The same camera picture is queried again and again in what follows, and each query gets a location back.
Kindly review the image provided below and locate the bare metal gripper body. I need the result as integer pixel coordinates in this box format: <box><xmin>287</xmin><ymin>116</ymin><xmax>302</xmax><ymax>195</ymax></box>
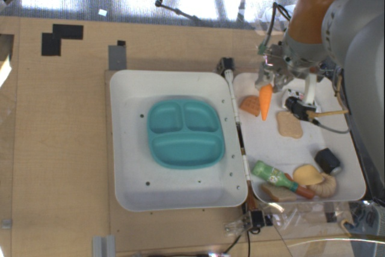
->
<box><xmin>262</xmin><ymin>44</ymin><xmax>315</xmax><ymax>79</ymax></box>

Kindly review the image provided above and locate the orange toy carrot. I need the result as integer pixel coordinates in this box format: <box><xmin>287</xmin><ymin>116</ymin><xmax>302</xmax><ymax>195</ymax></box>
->
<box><xmin>259</xmin><ymin>83</ymin><xmax>274</xmax><ymax>122</ymax></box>

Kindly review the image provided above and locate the white carton with black print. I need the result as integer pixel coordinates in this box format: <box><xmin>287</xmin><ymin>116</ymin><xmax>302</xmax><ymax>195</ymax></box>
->
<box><xmin>283</xmin><ymin>88</ymin><xmax>317</xmax><ymax>110</ymax></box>

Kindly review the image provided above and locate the orange toy waffle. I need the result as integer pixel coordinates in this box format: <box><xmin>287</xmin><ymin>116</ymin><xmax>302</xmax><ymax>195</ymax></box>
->
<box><xmin>239</xmin><ymin>94</ymin><xmax>261</xmax><ymax>117</ymax></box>

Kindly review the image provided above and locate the thin black and white rod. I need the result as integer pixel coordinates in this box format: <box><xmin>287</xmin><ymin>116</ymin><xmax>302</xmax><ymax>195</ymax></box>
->
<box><xmin>224</xmin><ymin>69</ymin><xmax>257</xmax><ymax>212</ymax></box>

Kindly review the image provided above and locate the beige toy biscuit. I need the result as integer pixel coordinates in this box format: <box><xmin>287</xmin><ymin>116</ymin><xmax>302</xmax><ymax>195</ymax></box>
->
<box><xmin>276</xmin><ymin>110</ymin><xmax>304</xmax><ymax>140</ymax></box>

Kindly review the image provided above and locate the white plastic tray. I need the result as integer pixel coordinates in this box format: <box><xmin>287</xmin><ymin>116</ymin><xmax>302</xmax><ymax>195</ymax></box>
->
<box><xmin>109</xmin><ymin>69</ymin><xmax>249</xmax><ymax>213</ymax></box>
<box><xmin>233</xmin><ymin>70</ymin><xmax>368</xmax><ymax>204</ymax></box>

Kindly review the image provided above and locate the black can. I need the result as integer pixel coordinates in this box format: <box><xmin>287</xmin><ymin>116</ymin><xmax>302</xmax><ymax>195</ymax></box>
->
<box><xmin>314</xmin><ymin>147</ymin><xmax>343</xmax><ymax>176</ymax></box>

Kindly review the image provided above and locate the green bottle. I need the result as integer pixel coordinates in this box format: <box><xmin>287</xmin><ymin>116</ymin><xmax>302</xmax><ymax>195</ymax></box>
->
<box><xmin>251</xmin><ymin>159</ymin><xmax>300</xmax><ymax>193</ymax></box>

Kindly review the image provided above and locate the yellow toy chip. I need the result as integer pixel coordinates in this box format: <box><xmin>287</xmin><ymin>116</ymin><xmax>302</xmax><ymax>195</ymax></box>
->
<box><xmin>292</xmin><ymin>164</ymin><xmax>325</xmax><ymax>187</ymax></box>

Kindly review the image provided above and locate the green divided plate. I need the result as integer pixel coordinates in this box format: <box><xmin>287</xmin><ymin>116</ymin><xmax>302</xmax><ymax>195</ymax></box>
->
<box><xmin>146</xmin><ymin>99</ymin><xmax>226</xmax><ymax>170</ymax></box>

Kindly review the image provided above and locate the brown toy bread slice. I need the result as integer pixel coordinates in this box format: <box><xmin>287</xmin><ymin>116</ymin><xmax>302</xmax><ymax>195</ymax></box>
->
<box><xmin>260</xmin><ymin>182</ymin><xmax>299</xmax><ymax>203</ymax></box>

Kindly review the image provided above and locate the beige toy croissant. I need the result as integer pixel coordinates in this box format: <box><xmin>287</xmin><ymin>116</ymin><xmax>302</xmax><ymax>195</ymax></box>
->
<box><xmin>306</xmin><ymin>172</ymin><xmax>337</xmax><ymax>198</ymax></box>

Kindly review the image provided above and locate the black cylinder on white bracket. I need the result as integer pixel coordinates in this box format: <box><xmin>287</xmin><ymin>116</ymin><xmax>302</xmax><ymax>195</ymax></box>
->
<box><xmin>285</xmin><ymin>73</ymin><xmax>320</xmax><ymax>122</ymax></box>

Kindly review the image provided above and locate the black block with thin wires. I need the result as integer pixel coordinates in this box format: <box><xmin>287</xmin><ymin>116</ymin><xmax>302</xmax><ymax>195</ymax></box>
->
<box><xmin>248</xmin><ymin>209</ymin><xmax>266</xmax><ymax>230</ymax></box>
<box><xmin>218</xmin><ymin>57</ymin><xmax>236</xmax><ymax>72</ymax></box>

